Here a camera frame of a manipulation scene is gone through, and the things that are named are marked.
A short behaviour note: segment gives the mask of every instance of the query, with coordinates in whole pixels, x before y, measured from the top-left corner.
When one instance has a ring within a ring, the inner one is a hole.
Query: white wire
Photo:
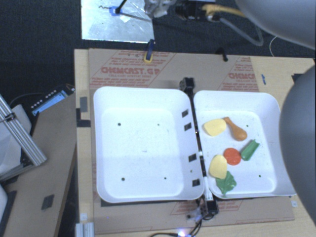
[[[272,50],[271,50],[271,44],[272,42],[277,38],[277,36],[274,36],[274,38],[270,41],[270,44],[269,44],[269,50],[270,50],[270,54],[274,57],[273,53],[272,53]]]

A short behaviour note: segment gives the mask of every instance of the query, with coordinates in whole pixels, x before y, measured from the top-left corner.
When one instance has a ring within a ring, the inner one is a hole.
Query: yellow toy potato
[[[208,173],[220,179],[225,179],[227,175],[227,160],[222,155],[216,155],[209,165]]]
[[[208,135],[217,136],[225,131],[226,122],[221,118],[213,119],[211,121],[206,122],[203,125],[203,129]]]

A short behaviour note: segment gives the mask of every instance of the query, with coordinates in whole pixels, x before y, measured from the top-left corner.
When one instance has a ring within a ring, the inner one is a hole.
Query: gray cable
[[[256,46],[263,46],[263,38],[262,38],[262,33],[259,27],[257,27],[255,25],[256,31],[258,33],[258,37],[259,40],[255,40],[252,37],[250,37],[247,33],[245,33],[244,31],[242,31],[241,29],[239,29],[237,26],[235,26],[232,22],[228,21],[225,18],[220,18],[219,19],[220,22],[222,22],[223,24],[227,25],[228,27],[230,27],[231,29],[233,29],[235,32],[237,32],[240,36],[242,36],[243,38],[245,38],[246,40],[248,40],[250,43],[256,45]]]

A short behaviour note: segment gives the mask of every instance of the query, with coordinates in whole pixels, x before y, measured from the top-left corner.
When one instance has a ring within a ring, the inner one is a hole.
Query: green leaf
[[[233,175],[227,171],[225,179],[216,178],[216,185],[221,190],[223,195],[225,195],[226,192],[231,191],[237,185],[237,183]]]

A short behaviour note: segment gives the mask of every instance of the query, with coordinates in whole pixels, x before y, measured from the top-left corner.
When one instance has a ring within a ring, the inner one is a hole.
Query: brown cardboard
[[[194,77],[195,92],[207,90],[258,91],[249,57],[154,53],[153,62],[143,62],[144,52],[130,50],[89,51],[91,146],[93,166],[94,228],[96,234],[136,232],[195,225],[187,214],[195,201],[135,203],[101,206],[95,185],[95,134],[93,94],[98,87],[129,86],[178,88],[184,77]],[[220,201],[220,213],[204,226],[294,220],[288,197]]]

